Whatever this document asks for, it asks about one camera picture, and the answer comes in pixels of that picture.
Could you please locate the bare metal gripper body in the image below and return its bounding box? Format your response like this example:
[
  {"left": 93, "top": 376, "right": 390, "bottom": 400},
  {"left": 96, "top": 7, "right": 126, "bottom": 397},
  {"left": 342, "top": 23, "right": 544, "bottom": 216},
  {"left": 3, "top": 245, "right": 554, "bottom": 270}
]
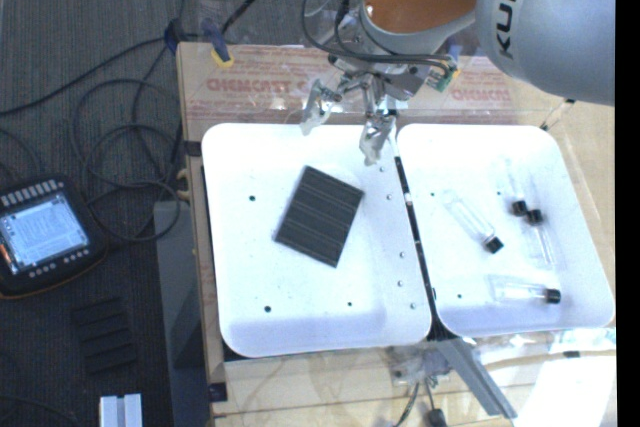
[{"left": 327, "top": 53, "right": 445, "bottom": 115}]

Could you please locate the black ribbed foam pad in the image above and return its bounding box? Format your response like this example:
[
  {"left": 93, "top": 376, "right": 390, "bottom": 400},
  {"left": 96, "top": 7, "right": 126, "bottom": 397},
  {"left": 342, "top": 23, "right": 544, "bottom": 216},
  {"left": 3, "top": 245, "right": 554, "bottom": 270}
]
[
  {"left": 69, "top": 296, "right": 140, "bottom": 376},
  {"left": 272, "top": 165, "right": 366, "bottom": 270}
]

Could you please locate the white plastic tray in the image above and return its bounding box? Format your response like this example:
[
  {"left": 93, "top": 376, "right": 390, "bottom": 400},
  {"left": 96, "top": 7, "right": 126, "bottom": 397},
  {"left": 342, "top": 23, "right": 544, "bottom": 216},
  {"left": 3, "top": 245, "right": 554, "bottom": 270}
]
[
  {"left": 395, "top": 123, "right": 617, "bottom": 339},
  {"left": 200, "top": 121, "right": 433, "bottom": 359}
]

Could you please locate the clear vial with black cap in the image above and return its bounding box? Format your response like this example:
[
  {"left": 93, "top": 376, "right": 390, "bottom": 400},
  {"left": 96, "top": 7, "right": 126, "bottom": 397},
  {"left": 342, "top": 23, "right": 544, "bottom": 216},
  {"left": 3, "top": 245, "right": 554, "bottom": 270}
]
[
  {"left": 503, "top": 158, "right": 531, "bottom": 217},
  {"left": 441, "top": 189, "right": 506, "bottom": 255},
  {"left": 524, "top": 208, "right": 559, "bottom": 272},
  {"left": 486, "top": 273, "right": 563, "bottom": 306}
]

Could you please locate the brown cardboard board red print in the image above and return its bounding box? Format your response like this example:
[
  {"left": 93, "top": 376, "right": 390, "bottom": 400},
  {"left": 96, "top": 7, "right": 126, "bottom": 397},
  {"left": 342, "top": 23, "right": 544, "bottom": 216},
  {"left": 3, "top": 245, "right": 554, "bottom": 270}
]
[{"left": 175, "top": 41, "right": 617, "bottom": 427}]

